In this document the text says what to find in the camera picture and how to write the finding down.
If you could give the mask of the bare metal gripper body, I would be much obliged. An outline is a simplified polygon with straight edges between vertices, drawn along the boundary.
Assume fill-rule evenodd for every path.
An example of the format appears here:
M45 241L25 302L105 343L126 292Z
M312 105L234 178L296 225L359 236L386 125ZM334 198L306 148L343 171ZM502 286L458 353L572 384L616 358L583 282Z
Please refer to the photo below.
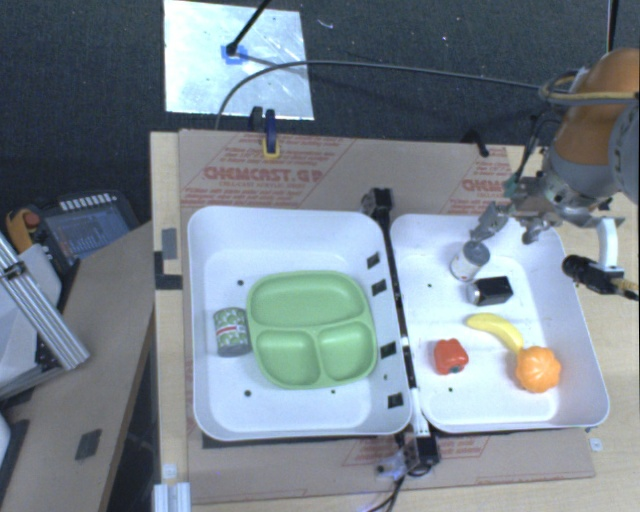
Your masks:
M577 227L593 227L592 212L597 201L574 191L555 174L512 177L504 184L509 199L509 215L525 226L555 227L568 222Z

